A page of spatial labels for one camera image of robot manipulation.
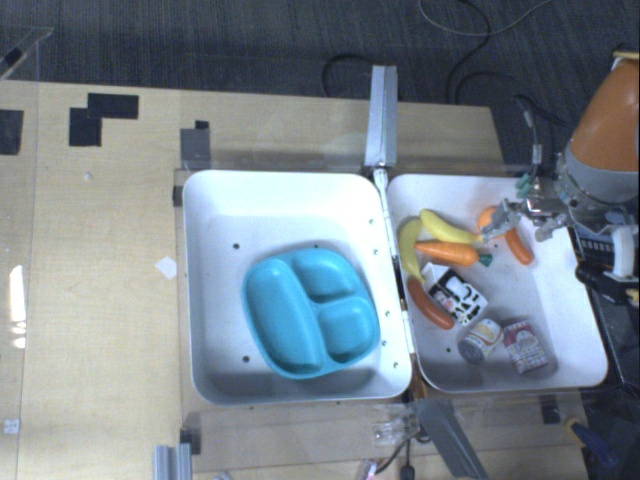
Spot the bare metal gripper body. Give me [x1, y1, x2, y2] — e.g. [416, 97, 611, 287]
[519, 176, 607, 230]

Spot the orange sausage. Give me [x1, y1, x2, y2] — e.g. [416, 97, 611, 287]
[406, 277, 457, 331]
[476, 205, 535, 267]

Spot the yellow banana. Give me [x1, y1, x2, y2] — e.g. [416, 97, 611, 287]
[418, 208, 484, 246]
[396, 217, 427, 282]

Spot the orange carrot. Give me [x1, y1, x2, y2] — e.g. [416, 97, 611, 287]
[414, 239, 494, 270]

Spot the white plastic tray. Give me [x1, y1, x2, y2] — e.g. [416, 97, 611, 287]
[387, 173, 611, 395]
[181, 169, 414, 407]

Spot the black and white carton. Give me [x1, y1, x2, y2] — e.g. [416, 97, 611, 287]
[420, 261, 490, 327]

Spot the pink carton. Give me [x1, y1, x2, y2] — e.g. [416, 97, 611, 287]
[501, 319, 550, 375]

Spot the white and yellow can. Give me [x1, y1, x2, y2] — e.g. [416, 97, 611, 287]
[457, 317, 504, 365]

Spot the blue divided plate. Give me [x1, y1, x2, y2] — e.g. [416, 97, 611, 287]
[241, 247, 382, 381]

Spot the black cylinder on white bracket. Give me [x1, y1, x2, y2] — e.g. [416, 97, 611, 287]
[573, 221, 640, 307]

